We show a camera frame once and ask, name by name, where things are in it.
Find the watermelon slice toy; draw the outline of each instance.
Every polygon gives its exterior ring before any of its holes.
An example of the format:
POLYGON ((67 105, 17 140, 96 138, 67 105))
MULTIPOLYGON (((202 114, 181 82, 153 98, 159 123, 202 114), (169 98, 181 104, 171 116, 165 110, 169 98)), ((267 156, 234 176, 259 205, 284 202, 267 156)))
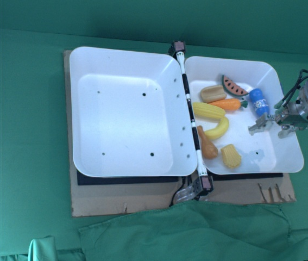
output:
POLYGON ((225 75, 223 75, 222 77, 222 84, 225 91, 233 96, 243 97, 249 94, 247 91, 245 91, 245 89, 239 87, 236 83, 234 83, 230 78, 225 75))

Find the yellow corn cob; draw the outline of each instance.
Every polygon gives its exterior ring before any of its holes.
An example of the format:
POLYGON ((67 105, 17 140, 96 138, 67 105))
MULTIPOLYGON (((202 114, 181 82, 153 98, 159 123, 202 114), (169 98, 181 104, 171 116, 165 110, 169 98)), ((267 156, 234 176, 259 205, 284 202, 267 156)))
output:
POLYGON ((228 130, 228 128, 229 128, 229 119, 227 119, 226 117, 222 117, 215 128, 208 129, 204 133, 209 139, 214 140, 219 137, 222 137, 228 130))
POLYGON ((193 102, 192 109, 194 114, 212 119, 221 119, 225 116, 224 109, 205 102, 193 102))
POLYGON ((226 145, 220 149, 223 156, 224 164, 229 168, 236 168, 241 164, 242 157, 236 151, 236 148, 233 144, 226 145))

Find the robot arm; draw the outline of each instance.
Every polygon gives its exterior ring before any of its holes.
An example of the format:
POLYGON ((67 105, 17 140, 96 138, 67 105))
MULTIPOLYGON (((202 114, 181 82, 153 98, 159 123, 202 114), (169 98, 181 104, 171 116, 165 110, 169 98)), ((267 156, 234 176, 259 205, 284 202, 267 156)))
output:
POLYGON ((275 115, 263 114, 256 125, 249 127, 249 132, 264 131, 269 128, 273 121, 281 126, 278 133, 280 138, 286 137, 290 132, 304 130, 308 128, 308 71, 301 70, 294 87, 279 101, 274 108, 275 115), (295 101, 291 101, 296 90, 299 95, 295 101))

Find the toy food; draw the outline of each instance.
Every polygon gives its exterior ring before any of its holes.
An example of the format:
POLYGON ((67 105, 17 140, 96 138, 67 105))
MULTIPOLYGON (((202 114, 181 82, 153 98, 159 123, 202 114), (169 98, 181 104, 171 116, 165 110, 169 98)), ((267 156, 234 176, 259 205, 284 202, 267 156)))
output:
POLYGON ((248 95, 249 93, 245 91, 245 89, 239 87, 236 83, 234 83, 230 78, 227 76, 222 77, 222 84, 224 89, 229 94, 236 96, 236 97, 243 97, 248 95))
POLYGON ((236 151, 233 144, 221 148, 223 163, 229 168, 236 168, 241 164, 242 156, 236 151))
POLYGON ((202 101, 205 103, 215 102, 226 98, 224 87, 222 85, 215 85, 203 88, 200 92, 202 101))
POLYGON ((259 88, 250 91, 249 97, 253 103, 254 110, 259 117, 264 113, 269 114, 267 101, 263 97, 262 91, 259 88))
POLYGON ((213 129, 208 129, 204 132, 204 134, 208 137, 208 139, 214 140, 218 139, 219 137, 222 137, 225 132, 229 128, 229 119, 227 119, 225 116, 222 117, 218 123, 218 125, 213 129))
POLYGON ((201 140, 201 151, 206 159, 213 159, 218 156, 218 148, 215 147, 212 141, 204 134, 203 127, 198 126, 197 132, 201 140))
POLYGON ((246 108, 248 106, 247 101, 240 101, 237 98, 226 98, 224 100, 210 102, 211 105, 216 105, 224 110, 237 110, 241 107, 246 108))
POLYGON ((193 102, 192 109, 194 114, 212 119, 220 119, 225 116, 224 109, 205 102, 193 102))

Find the empty white tray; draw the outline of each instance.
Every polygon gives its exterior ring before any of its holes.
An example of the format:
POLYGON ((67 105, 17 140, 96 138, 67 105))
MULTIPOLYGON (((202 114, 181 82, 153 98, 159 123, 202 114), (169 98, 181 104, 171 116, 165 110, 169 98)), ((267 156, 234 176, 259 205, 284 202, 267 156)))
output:
MULTIPOLYGON (((221 84, 223 74, 248 92, 260 88, 270 107, 270 114, 274 114, 274 105, 283 98, 275 69, 264 62, 196 56, 186 59, 185 70, 192 102, 202 101, 200 91, 204 87, 221 84)), ((279 139, 280 127, 274 124, 269 131, 251 136, 248 126, 254 125, 258 117, 249 95, 243 98, 249 102, 248 107, 233 112, 227 111, 229 129, 224 136, 213 141, 219 149, 219 156, 212 160, 205 159, 207 168, 216 174, 300 171, 304 165, 304 158, 296 134, 291 133, 288 137, 279 139), (238 168, 229 169, 222 162, 220 149, 227 144, 234 144, 242 156, 242 163, 238 168)), ((217 124, 217 121, 198 116, 195 116, 195 120, 197 126, 203 126, 203 130, 213 128, 217 124)))
POLYGON ((70 55, 73 161, 91 177, 186 176, 197 167, 178 62, 91 47, 70 55))

